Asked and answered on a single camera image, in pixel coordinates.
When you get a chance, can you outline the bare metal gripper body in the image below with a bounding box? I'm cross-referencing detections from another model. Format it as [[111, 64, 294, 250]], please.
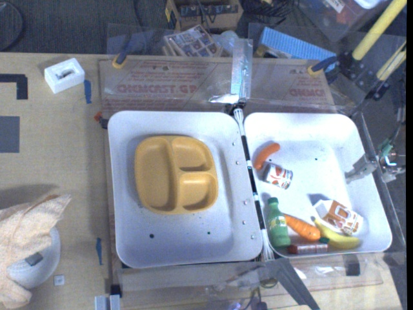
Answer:
[[375, 152, 406, 183]]

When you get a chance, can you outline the white plastic tray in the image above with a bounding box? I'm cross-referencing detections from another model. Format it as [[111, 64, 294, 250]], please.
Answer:
[[243, 112, 394, 260], [106, 110, 264, 269]]

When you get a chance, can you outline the white and orange carton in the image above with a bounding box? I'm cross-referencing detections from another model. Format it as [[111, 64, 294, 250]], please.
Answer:
[[313, 199, 365, 236]]

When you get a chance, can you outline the yellow banana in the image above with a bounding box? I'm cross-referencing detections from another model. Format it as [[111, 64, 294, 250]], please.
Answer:
[[311, 216, 361, 251]]

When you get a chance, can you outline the orange carrot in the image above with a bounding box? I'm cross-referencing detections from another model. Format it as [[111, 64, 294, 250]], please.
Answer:
[[283, 214, 330, 244]]

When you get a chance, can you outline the white and orange can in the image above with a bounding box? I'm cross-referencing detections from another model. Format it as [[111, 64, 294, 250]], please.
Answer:
[[263, 162, 294, 191]]

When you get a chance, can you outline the orange sausage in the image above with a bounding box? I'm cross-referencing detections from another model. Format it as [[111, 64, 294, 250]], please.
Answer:
[[253, 142, 281, 171]]

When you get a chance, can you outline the green bottle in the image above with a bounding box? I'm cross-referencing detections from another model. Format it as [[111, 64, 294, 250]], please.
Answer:
[[267, 197, 292, 248]]

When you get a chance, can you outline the blue ribbed block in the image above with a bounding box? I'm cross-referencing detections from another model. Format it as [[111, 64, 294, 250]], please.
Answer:
[[257, 26, 338, 61]]

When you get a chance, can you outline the clear plastic storage box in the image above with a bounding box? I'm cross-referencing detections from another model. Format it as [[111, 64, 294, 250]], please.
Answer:
[[292, 0, 407, 42]]

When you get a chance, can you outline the orange divided plate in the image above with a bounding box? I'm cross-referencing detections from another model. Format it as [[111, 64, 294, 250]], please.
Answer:
[[134, 135, 219, 215]]

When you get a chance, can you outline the brown cardboard box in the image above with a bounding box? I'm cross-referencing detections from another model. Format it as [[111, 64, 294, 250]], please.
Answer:
[[165, 0, 245, 34]]

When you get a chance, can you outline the printed picture booklet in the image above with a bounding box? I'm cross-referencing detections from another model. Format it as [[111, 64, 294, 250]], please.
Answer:
[[163, 24, 224, 57]]

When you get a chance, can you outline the brown cardboard board red print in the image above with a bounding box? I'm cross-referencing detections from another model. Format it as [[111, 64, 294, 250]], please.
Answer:
[[97, 58, 385, 300]]

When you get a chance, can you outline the white foam box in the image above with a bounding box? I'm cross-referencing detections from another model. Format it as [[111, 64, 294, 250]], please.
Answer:
[[44, 57, 86, 94]]

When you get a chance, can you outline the white bowl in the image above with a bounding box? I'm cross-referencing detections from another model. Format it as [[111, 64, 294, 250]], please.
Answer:
[[6, 226, 61, 290]]

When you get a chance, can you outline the beige towel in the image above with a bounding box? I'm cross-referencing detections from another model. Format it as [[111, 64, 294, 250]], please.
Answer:
[[0, 193, 72, 309]]

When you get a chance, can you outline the black block with wires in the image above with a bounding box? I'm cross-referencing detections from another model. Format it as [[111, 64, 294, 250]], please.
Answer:
[[225, 98, 248, 115]]

